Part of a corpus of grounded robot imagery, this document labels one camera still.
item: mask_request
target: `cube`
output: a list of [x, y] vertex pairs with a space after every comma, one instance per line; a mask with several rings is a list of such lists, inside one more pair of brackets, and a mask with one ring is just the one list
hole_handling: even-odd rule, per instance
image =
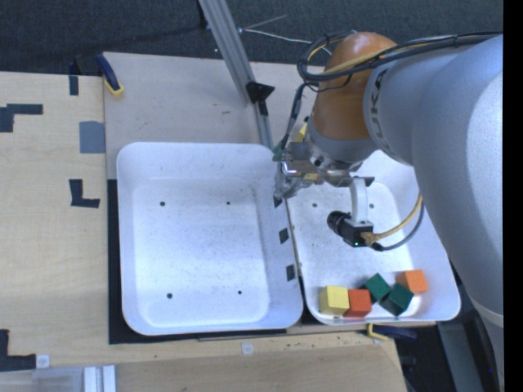
[[428, 290], [425, 273], [421, 269], [406, 270], [396, 276], [396, 281], [409, 289], [415, 296]]
[[348, 289], [349, 309], [343, 314], [344, 317], [363, 318], [371, 310], [373, 304], [368, 289]]
[[387, 293], [391, 291], [391, 287], [385, 281], [385, 279], [376, 273], [372, 278], [367, 280], [360, 286], [360, 289], [367, 289], [370, 293], [370, 300], [373, 304], [379, 302]]
[[409, 289], [395, 283], [391, 291], [380, 300], [379, 305], [397, 317], [406, 311], [413, 296], [414, 294]]
[[320, 292], [322, 314], [343, 315], [349, 309], [349, 295], [343, 286], [325, 286]]

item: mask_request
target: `white tray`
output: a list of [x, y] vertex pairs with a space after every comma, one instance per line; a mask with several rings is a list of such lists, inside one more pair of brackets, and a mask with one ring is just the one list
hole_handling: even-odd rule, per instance
[[[368, 219], [374, 224], [374, 232], [382, 233], [394, 228], [411, 212], [418, 197], [412, 167], [378, 151], [355, 174], [375, 177], [368, 187]], [[350, 325], [362, 322], [445, 321], [453, 319], [459, 312], [461, 299], [452, 268], [427, 211], [418, 232], [405, 245], [388, 252], [376, 252], [369, 247], [349, 246], [327, 226], [330, 212], [351, 210], [349, 189], [327, 184], [302, 189], [296, 197], [288, 200], [288, 210], [307, 307], [320, 322]], [[386, 246], [399, 242], [417, 219], [418, 216], [415, 216], [408, 226], [380, 240], [380, 243]], [[392, 285], [397, 274], [412, 269], [424, 271], [429, 291], [415, 296], [399, 317], [379, 304], [374, 304], [365, 318], [337, 318], [320, 313], [319, 294], [326, 285], [356, 288], [376, 273]]]
[[134, 331], [280, 329], [299, 320], [274, 175], [261, 145], [136, 142], [119, 152], [122, 306]]

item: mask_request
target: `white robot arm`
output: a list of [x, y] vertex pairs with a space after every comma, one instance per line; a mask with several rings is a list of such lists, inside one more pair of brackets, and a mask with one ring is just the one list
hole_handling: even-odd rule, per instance
[[[310, 56], [329, 40], [339, 44], [325, 71], [309, 73]], [[304, 51], [298, 71], [318, 96], [303, 142], [277, 147], [275, 196], [323, 182], [348, 187], [376, 149], [412, 166], [504, 388], [503, 34], [404, 45], [376, 33], [326, 37]]]

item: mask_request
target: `table surface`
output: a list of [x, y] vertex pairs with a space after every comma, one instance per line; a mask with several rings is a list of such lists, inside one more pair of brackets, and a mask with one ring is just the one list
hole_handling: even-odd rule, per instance
[[[220, 86], [226, 86], [226, 95], [231, 97], [235, 91], [222, 61], [172, 57], [169, 60], [185, 67], [187, 62], [192, 62], [198, 69], [207, 65], [215, 80], [225, 75], [208, 84], [211, 88], [206, 88], [205, 95], [193, 88], [199, 94], [199, 98], [193, 98], [199, 100], [193, 103], [194, 109], [198, 104], [211, 103], [219, 109], [222, 121], [234, 119], [246, 109], [234, 98], [228, 102], [217, 91]], [[253, 71], [261, 78], [260, 82], [269, 85], [274, 81], [287, 81], [291, 92], [299, 84], [292, 65], [253, 63]], [[286, 79], [283, 73], [293, 74], [294, 81]], [[199, 364], [206, 367], [216, 364], [213, 370], [218, 370], [220, 365], [229, 364], [229, 368], [241, 365], [241, 359], [249, 357], [267, 370], [278, 371], [279, 365], [288, 365], [291, 372], [295, 371], [296, 376], [301, 373], [303, 377], [306, 370], [300, 368], [313, 362], [320, 364], [328, 355], [328, 359], [337, 361], [348, 359], [351, 363], [343, 364], [343, 370], [351, 366], [355, 373], [365, 375], [375, 372], [376, 368], [388, 370], [391, 376], [388, 390], [392, 390], [391, 386], [396, 387], [394, 390], [405, 390], [394, 341], [375, 342], [353, 331], [364, 328], [364, 324], [334, 328], [298, 323], [285, 335], [110, 345], [107, 179], [111, 178], [117, 150], [110, 152], [108, 148], [107, 155], [81, 153], [79, 123], [96, 121], [107, 125], [116, 119], [114, 115], [108, 120], [108, 105], [118, 101], [108, 102], [99, 77], [78, 77], [77, 96], [70, 95], [69, 78], [65, 75], [0, 73], [0, 89], [0, 107], [19, 103], [43, 105], [43, 115], [17, 114], [13, 132], [0, 133], [0, 328], [10, 330], [9, 355], [49, 355], [52, 367], [118, 364], [119, 371], [127, 373], [125, 379], [140, 380], [143, 385], [150, 383], [153, 377], [151, 374], [141, 376], [141, 369], [137, 368], [158, 370], [164, 374], [157, 377], [168, 381], [171, 375], [165, 374], [159, 362], [168, 364], [176, 360], [183, 367], [198, 358]], [[267, 106], [270, 113], [281, 112], [271, 119], [273, 138], [277, 141], [281, 135], [274, 130], [283, 132], [292, 97], [285, 91], [274, 94]], [[303, 109], [308, 109], [312, 101], [313, 95], [306, 93]], [[124, 144], [129, 135], [122, 132], [118, 138], [116, 130], [114, 124], [106, 128], [106, 142], [111, 149]], [[191, 138], [190, 132], [182, 134]], [[257, 138], [252, 132], [248, 137], [236, 135], [241, 141]], [[70, 179], [82, 179], [83, 197], [100, 199], [100, 206], [72, 207]], [[245, 342], [251, 343], [254, 355], [243, 355]], [[216, 357], [227, 359], [213, 360]], [[373, 368], [369, 365], [362, 368], [366, 359], [373, 361]], [[326, 369], [324, 384], [329, 378], [333, 379], [329, 370]], [[367, 382], [379, 385], [372, 376], [367, 377]], [[268, 387], [263, 382], [258, 386], [256, 390]]]

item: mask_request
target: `orange block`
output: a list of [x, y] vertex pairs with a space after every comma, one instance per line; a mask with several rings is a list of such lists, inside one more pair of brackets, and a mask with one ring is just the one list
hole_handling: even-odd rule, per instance
[[343, 314], [344, 317], [363, 318], [373, 309], [368, 289], [348, 289], [349, 309]]
[[396, 276], [396, 281], [409, 289], [414, 295], [419, 295], [428, 290], [427, 280], [423, 270], [406, 270]]

